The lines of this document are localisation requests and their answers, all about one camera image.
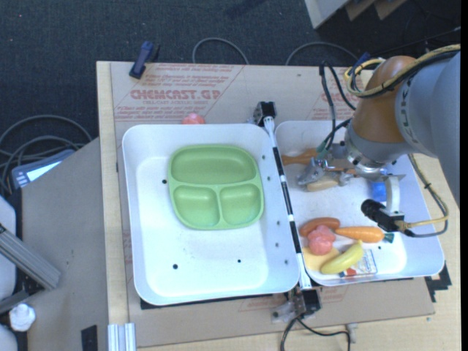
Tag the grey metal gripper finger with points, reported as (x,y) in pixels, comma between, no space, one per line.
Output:
(344,178)
(311,172)

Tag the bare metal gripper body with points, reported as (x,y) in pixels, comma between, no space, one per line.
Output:
(367,170)

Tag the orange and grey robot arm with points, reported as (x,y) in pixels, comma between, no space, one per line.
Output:
(420,97)

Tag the tan bread roll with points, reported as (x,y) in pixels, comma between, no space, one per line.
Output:
(321,185)

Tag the blue cube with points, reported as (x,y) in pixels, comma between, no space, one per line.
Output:
(378,191)

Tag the white plastic tray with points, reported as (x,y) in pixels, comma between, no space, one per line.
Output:
(340,205)
(204,262)

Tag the thin black and white rod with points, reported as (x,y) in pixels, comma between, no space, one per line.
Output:
(287,192)

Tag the red sausage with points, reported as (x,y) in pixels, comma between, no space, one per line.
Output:
(321,222)

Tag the orange carrot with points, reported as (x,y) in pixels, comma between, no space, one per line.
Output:
(360,234)

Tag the pink toy food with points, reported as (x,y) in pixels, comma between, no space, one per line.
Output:
(321,240)
(192,119)

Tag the yellow banana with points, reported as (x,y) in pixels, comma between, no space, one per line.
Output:
(343,261)

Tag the yellow flat slice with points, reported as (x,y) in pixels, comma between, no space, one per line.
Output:
(314,260)

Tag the white printed packet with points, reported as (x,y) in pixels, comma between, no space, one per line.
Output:
(367,265)

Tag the green divided plate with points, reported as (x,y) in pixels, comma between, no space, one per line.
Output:
(214,166)

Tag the brown cardboard board red print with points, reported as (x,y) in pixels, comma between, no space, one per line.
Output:
(219,97)

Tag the black cylinder on white bracket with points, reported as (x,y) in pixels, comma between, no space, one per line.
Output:
(380,212)

